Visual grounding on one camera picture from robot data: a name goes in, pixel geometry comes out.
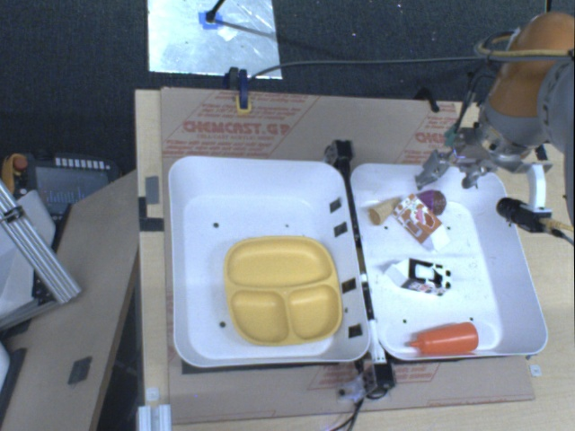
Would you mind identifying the purple ice cream cone toy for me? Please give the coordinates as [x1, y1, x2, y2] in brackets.
[368, 189, 448, 226]

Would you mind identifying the brown cardboard board red print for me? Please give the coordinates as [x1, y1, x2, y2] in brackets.
[159, 86, 536, 426]

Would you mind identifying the orange squeeze bottle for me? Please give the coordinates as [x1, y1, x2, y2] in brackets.
[406, 321, 480, 356]

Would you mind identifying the black and white carton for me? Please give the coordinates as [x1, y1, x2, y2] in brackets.
[385, 258, 454, 297]

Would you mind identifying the thin black and white rod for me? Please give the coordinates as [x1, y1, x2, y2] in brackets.
[337, 158, 384, 364]

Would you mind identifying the orange and white carton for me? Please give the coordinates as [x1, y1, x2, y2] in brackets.
[391, 192, 452, 252]

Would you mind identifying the yellow divided plate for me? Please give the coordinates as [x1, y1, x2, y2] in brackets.
[223, 235, 345, 347]

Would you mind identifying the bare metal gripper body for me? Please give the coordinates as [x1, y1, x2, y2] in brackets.
[452, 127, 536, 175]

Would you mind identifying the white plastic tray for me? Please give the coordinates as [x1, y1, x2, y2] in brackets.
[167, 154, 372, 369]
[349, 163, 550, 361]

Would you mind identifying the black cylinder on white bracket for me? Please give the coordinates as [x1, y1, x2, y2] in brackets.
[495, 161, 554, 234]

